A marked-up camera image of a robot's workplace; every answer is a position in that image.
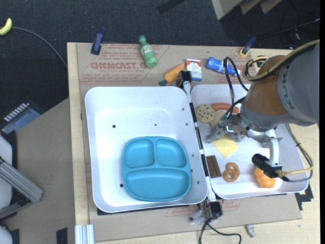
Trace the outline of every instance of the blue plate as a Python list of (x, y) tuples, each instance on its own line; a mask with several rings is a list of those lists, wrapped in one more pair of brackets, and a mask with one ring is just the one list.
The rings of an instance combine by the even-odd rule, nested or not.
[(185, 148), (169, 137), (130, 140), (123, 149), (122, 174), (127, 192), (142, 201), (173, 201), (191, 187)]

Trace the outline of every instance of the green bottle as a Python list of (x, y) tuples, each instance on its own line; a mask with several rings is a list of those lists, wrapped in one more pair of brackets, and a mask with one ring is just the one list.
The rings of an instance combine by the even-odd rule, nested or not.
[(156, 67), (158, 64), (158, 60), (154, 54), (151, 45), (147, 43), (146, 37), (144, 35), (140, 35), (139, 42), (141, 44), (140, 52), (142, 54), (143, 59), (146, 62), (146, 66), (150, 69)]

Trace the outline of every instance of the dark floor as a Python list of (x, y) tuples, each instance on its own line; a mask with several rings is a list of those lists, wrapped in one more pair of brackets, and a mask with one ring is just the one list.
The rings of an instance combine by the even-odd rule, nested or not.
[[(186, 0), (160, 12), (170, 0), (0, 0), (0, 26), (8, 17), (46, 39), (67, 61), (67, 42), (244, 46), (261, 37), (320, 17), (320, 0), (284, 0), (264, 14), (259, 5), (246, 15), (235, 7), (218, 21), (211, 0)], [(319, 39), (320, 23), (258, 40), (253, 47), (289, 48)], [(19, 29), (0, 36), (0, 114), (26, 99), (48, 110), (68, 97), (67, 69), (44, 41)]]

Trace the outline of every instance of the yellow banana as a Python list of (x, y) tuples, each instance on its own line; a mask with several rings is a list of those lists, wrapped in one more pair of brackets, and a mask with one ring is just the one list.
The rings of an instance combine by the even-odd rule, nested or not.
[(5, 26), (3, 26), (0, 29), (0, 35), (5, 35), (7, 32), (9, 32), (11, 30), (11, 27), (12, 27), (12, 21), (11, 21), (11, 18), (8, 18)]

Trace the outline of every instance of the black floor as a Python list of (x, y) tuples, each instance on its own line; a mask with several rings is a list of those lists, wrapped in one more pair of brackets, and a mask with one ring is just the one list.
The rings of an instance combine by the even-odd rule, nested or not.
[[(67, 42), (94, 42), (98, 27), (105, 41), (151, 44), (244, 46), (258, 38), (320, 17), (320, 0), (284, 0), (264, 14), (259, 5), (246, 15), (235, 7), (218, 21), (211, 0), (0, 0), (0, 26), (46, 39), (67, 61)], [(320, 23), (258, 40), (253, 47), (290, 48), (319, 39)], [(0, 36), (0, 114), (26, 99), (44, 110), (68, 97), (67, 69), (44, 41), (20, 29)]]

